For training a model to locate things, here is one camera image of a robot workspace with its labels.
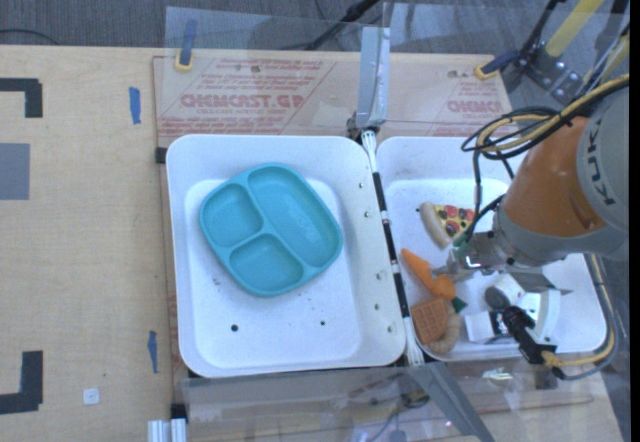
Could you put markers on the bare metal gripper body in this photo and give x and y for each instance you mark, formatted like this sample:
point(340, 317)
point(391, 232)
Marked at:
point(484, 255)

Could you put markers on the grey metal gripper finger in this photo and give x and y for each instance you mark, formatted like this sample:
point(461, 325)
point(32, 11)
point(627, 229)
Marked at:
point(452, 273)
point(542, 282)

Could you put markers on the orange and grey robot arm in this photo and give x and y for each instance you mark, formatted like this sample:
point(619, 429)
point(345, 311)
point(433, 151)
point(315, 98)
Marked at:
point(555, 190)

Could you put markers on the orange toy carrot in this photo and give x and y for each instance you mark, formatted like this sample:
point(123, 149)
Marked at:
point(420, 267)

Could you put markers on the small white can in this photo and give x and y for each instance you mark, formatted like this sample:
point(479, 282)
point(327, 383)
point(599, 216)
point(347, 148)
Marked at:
point(505, 292)

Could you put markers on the white plastic tray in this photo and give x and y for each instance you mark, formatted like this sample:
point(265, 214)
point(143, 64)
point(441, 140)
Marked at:
point(575, 310)
point(280, 335)

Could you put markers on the toy pizza slice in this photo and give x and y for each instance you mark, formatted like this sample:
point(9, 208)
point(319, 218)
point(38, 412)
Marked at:
point(447, 220)

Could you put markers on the brown toy waffle biscuit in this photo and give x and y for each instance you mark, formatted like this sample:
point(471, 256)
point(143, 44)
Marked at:
point(430, 320)

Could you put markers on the small white carton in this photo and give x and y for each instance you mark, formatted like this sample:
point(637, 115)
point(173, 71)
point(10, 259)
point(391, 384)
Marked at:
point(479, 326)

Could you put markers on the beige toy croissant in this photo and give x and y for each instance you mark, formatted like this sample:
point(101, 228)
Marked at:
point(451, 335)

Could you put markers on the thin black and white rod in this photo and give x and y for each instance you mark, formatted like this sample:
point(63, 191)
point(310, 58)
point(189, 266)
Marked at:
point(384, 210)

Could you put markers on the blue divided plate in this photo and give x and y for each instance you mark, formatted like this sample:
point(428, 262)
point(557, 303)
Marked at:
point(272, 230)

